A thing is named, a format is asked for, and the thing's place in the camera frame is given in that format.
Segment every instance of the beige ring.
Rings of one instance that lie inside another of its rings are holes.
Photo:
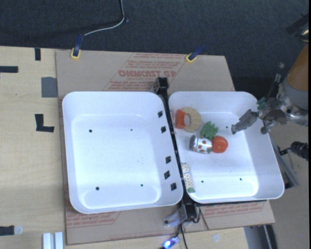
[[[190,119],[190,124],[185,126],[185,130],[187,132],[194,132],[202,125],[202,116],[197,112],[194,108],[191,107],[184,107],[182,109]]]

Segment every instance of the black hole in tray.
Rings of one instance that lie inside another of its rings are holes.
[[[165,179],[167,179],[168,177],[170,177],[170,173],[169,173],[169,171],[166,171],[165,173],[164,173],[164,176],[165,176]]]
[[[172,183],[171,184],[171,190],[173,191],[173,190],[175,190],[176,189],[176,183]]]

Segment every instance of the black fabric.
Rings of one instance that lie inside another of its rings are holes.
[[[87,36],[82,50],[188,54],[204,45],[204,54],[226,57],[236,90],[257,97],[267,94],[280,62],[287,68],[294,63],[304,43],[293,27],[308,25],[309,12],[309,0],[123,0],[123,5],[128,21]],[[79,33],[120,20],[119,0],[0,0],[0,45],[71,49]]]

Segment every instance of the blue clamp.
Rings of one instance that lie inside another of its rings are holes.
[[[196,50],[194,50],[192,53],[188,54],[185,58],[186,62],[192,63],[196,60],[197,55],[201,54],[205,50],[205,46],[198,47]]]
[[[79,34],[76,40],[76,44],[75,47],[72,49],[72,53],[70,55],[70,57],[74,60],[78,60],[79,56],[81,54],[81,47],[82,47],[82,42],[84,39],[84,35],[83,34]]]

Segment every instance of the green broccoli toy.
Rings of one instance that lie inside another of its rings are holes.
[[[216,136],[218,132],[218,128],[214,126],[214,123],[211,124],[211,121],[204,124],[200,135],[212,141],[212,139]]]

